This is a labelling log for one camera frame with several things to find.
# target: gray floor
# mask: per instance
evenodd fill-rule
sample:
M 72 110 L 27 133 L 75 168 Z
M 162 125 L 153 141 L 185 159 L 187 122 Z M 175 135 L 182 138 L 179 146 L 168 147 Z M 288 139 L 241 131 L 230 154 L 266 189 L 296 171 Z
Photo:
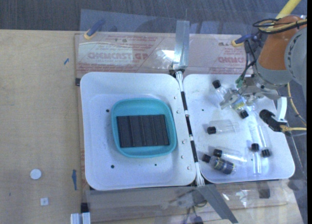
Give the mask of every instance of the gray floor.
M 204 33 L 247 34 L 251 24 L 263 16 L 276 15 L 288 0 L 0 0 L 0 28 L 27 30 L 79 30 L 83 9 L 126 14 L 185 19 L 192 24 L 223 22 Z M 293 14 L 307 15 L 307 0 Z M 292 82 L 292 94 L 299 112 L 306 119 L 306 103 L 301 86 Z M 289 110 L 290 126 L 300 126 Z M 302 216 L 307 223 L 307 137 L 290 140 L 296 172 L 290 187 L 294 190 Z

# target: beige tabletop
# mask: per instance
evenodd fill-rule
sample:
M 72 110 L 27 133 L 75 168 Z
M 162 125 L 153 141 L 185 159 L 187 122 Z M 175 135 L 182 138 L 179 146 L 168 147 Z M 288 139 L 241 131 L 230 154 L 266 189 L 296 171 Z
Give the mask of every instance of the beige tabletop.
M 66 224 L 80 212 L 75 34 L 0 31 L 0 224 Z M 42 172 L 38 180 L 30 177 L 35 168 Z M 286 184 L 279 184 L 283 199 L 277 204 L 233 207 L 239 223 L 302 223 Z M 48 205 L 40 204 L 42 198 Z M 210 216 L 206 223 L 230 223 L 211 210 Z M 105 223 L 155 222 L 151 217 Z

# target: white tray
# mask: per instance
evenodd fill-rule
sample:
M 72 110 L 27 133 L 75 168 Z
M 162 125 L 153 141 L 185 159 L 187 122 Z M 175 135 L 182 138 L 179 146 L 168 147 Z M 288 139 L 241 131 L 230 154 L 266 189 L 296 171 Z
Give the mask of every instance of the white tray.
M 212 183 L 275 180 L 291 177 L 295 167 L 285 135 L 280 132 L 273 132 L 265 123 L 266 131 L 270 137 L 272 156 L 261 158 L 262 174 L 258 176 L 253 175 L 252 152 L 249 149 L 252 139 L 248 123 L 256 122 L 255 116 L 262 109 L 270 110 L 273 113 L 276 112 L 276 109 L 272 100 L 263 98 L 255 106 L 257 113 L 250 113 L 249 117 L 245 119 L 241 119 L 232 109 L 221 110 L 218 107 L 219 101 L 215 96 L 215 89 L 212 86 L 212 82 L 219 79 L 225 87 L 233 87 L 237 77 L 238 75 L 191 74 L 183 81 L 190 123 L 202 175 Z M 210 121 L 226 119 L 238 122 L 240 131 L 212 135 L 207 133 L 207 127 Z M 203 154 L 211 155 L 214 147 L 225 148 L 233 154 L 240 154 L 246 161 L 235 163 L 236 172 L 234 174 L 227 175 L 214 170 L 201 160 Z
M 91 72 L 80 81 L 85 173 L 96 190 L 188 185 L 195 164 L 178 82 L 165 74 Z M 119 100 L 157 98 L 171 109 L 177 146 L 155 158 L 129 158 L 116 148 L 110 110 Z

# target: white round button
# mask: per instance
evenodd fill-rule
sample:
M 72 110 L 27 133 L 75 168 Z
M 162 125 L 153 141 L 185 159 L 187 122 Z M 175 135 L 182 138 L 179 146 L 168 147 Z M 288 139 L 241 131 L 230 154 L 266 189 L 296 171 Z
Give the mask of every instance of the white round button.
M 41 171 L 37 168 L 33 169 L 31 172 L 30 172 L 30 178 L 33 179 L 33 180 L 37 180 L 41 177 Z

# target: teal tray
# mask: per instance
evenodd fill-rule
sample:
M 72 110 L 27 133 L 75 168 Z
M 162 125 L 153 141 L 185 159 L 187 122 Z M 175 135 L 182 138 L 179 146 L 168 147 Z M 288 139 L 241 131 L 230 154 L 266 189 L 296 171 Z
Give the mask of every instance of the teal tray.
M 147 147 L 120 147 L 118 135 L 118 116 L 165 115 L 169 145 Z M 151 158 L 164 156 L 176 148 L 176 128 L 170 108 L 163 101 L 153 98 L 120 100 L 111 111 L 113 136 L 118 151 L 131 158 Z

